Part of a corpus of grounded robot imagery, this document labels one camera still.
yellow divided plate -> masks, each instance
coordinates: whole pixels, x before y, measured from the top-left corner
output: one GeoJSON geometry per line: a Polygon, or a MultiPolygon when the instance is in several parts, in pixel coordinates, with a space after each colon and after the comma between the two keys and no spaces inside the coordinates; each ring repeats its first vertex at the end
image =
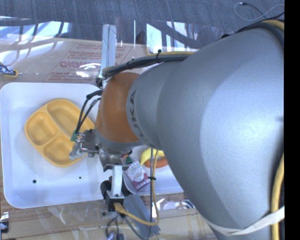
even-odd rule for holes
{"type": "MultiPolygon", "coordinates": [[[[75,144],[70,139],[77,128],[80,111],[71,101],[57,98],[39,108],[25,122],[24,132],[27,139],[55,166],[67,167],[80,160],[72,161],[69,158],[75,144]]],[[[94,128],[94,123],[86,117],[80,132],[94,128]]]]}

white strap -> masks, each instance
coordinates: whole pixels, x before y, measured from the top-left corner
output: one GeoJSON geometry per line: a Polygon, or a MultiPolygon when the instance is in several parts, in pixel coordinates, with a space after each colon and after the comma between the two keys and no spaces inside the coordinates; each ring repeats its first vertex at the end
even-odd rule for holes
{"type": "Polygon", "coordinates": [[[258,230],[263,229],[264,227],[277,224],[281,220],[285,218],[285,206],[281,207],[279,210],[268,214],[267,216],[259,219],[254,224],[244,228],[244,229],[233,229],[233,228],[226,228],[222,226],[218,226],[213,224],[212,222],[206,220],[203,218],[206,223],[213,228],[214,230],[220,232],[221,234],[225,236],[240,236],[240,235],[246,235],[250,234],[252,232],[256,232],[258,230]]]}

robotic arm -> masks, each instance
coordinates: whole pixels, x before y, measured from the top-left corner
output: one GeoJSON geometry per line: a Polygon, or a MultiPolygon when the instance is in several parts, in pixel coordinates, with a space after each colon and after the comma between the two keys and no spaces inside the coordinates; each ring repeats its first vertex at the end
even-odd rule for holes
{"type": "MultiPolygon", "coordinates": [[[[271,213],[284,152],[284,33],[272,23],[140,75],[106,71],[95,143],[112,156],[139,145],[163,150],[210,225],[244,229],[271,213]]],[[[216,228],[219,240],[272,238],[270,226],[245,235],[216,228]]]]}

table surface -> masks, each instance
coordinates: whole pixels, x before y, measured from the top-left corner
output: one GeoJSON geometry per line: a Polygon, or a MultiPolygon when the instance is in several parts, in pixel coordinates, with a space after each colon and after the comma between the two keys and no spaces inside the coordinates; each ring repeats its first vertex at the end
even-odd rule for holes
{"type": "MultiPolygon", "coordinates": [[[[90,66],[86,71],[80,66],[102,62],[102,28],[102,24],[1,17],[0,64],[16,69],[18,77],[9,78],[0,73],[0,89],[11,82],[95,84],[100,66],[90,66]],[[78,29],[90,35],[83,39],[78,29]]],[[[127,29],[118,20],[115,63],[126,63],[156,53],[158,49],[196,51],[207,44],[196,40],[201,30],[196,24],[169,21],[134,22],[134,27],[127,29]]],[[[207,42],[219,38],[216,34],[207,42]]],[[[149,197],[142,196],[142,200],[150,209],[149,197]]],[[[159,194],[156,200],[161,231],[151,239],[216,239],[184,193],[159,194]]],[[[105,228],[114,217],[114,213],[107,211],[104,200],[27,209],[11,206],[3,192],[1,155],[0,212],[9,216],[8,232],[2,233],[2,239],[107,239],[105,228]]],[[[118,223],[125,239],[137,239],[124,221],[118,223]]],[[[113,223],[109,231],[116,230],[113,223]]]]}

gray carpet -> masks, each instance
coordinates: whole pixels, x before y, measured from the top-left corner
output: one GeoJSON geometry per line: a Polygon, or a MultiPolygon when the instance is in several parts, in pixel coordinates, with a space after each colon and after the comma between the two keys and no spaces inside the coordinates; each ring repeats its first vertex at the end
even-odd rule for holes
{"type": "Polygon", "coordinates": [[[147,31],[147,24],[151,24],[162,36],[167,34],[189,47],[200,48],[253,22],[279,15],[284,6],[277,5],[284,3],[285,0],[0,0],[0,16],[28,18],[34,24],[72,23],[64,37],[87,40],[101,39],[102,30],[95,26],[114,24],[119,26],[118,36],[125,43],[135,41],[134,24],[137,34],[147,31]],[[192,24],[197,38],[185,38],[167,27],[167,21],[192,24]]]}

